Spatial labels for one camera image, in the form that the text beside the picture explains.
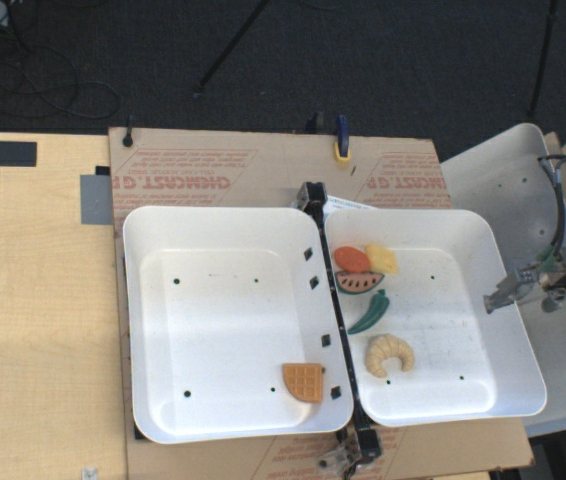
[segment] black floor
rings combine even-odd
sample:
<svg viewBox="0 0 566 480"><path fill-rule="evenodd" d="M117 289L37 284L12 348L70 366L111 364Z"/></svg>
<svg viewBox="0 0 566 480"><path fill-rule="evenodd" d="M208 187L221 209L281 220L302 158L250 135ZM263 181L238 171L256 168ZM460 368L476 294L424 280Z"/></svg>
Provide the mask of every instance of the black floor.
<svg viewBox="0 0 566 480"><path fill-rule="evenodd" d="M528 115L550 0L17 0L0 26L0 131L151 128L434 140L441 161L522 122L566 141L566 0Z"/></svg>

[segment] toy food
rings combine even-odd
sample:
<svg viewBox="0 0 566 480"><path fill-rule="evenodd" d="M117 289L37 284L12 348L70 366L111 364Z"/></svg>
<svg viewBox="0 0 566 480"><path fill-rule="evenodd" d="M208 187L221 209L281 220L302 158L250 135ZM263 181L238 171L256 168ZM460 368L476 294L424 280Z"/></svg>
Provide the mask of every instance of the toy food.
<svg viewBox="0 0 566 480"><path fill-rule="evenodd" d="M335 249L334 261L346 272L360 273L371 270L367 254L355 247L344 246Z"/></svg>
<svg viewBox="0 0 566 480"><path fill-rule="evenodd" d="M319 363L285 363L283 380L297 400L318 403L323 399L323 365Z"/></svg>
<svg viewBox="0 0 566 480"><path fill-rule="evenodd" d="M399 266L394 252L376 244L365 247L365 255L370 261L370 270L383 274L398 274Z"/></svg>
<svg viewBox="0 0 566 480"><path fill-rule="evenodd" d="M336 285L345 293L365 293L383 281L385 274L378 272L346 272L341 270L335 274Z"/></svg>
<svg viewBox="0 0 566 480"><path fill-rule="evenodd" d="M401 360L404 372L414 366L414 351L408 342L393 334L382 334L370 341L365 354L365 367L376 377L387 377L387 371L381 363L390 357Z"/></svg>
<svg viewBox="0 0 566 480"><path fill-rule="evenodd" d="M368 330L381 319L389 307L390 299L385 295L385 290L379 290L370 300L370 305L365 314L347 330L347 333L357 334Z"/></svg>

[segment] light wood surface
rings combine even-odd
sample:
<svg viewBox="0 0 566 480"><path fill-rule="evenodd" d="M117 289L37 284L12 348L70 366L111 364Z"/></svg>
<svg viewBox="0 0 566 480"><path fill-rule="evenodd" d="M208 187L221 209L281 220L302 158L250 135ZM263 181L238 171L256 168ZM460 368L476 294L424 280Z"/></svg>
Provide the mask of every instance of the light wood surface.
<svg viewBox="0 0 566 480"><path fill-rule="evenodd" d="M126 477L112 226L81 224L80 175L105 136L38 142L0 168L0 479Z"/></svg>

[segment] green toy vegetable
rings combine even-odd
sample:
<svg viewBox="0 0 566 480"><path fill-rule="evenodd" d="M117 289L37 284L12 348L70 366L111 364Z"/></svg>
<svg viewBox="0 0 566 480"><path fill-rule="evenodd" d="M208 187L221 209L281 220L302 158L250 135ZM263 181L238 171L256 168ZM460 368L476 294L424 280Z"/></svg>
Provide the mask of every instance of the green toy vegetable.
<svg viewBox="0 0 566 480"><path fill-rule="evenodd" d="M363 317L347 331L348 334L357 334L367 331L376 324L390 307L390 299L385 295L385 290L379 290L370 300L370 306Z"/></svg>

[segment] cardboard sheet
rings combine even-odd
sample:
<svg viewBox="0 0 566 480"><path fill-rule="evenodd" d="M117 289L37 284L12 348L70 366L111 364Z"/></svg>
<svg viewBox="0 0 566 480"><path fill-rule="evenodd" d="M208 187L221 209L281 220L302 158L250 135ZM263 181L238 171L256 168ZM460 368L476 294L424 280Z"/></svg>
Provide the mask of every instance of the cardboard sheet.
<svg viewBox="0 0 566 480"><path fill-rule="evenodd" d="M332 136L110 129L128 475L134 479L327 480L317 458L333 434L244 438L165 446L135 438L121 227L144 205L280 207L304 182L378 208L450 208L431 140L350 137L351 160ZM514 468L533 460L518 418L379 428L384 453L356 478L405 479Z"/></svg>

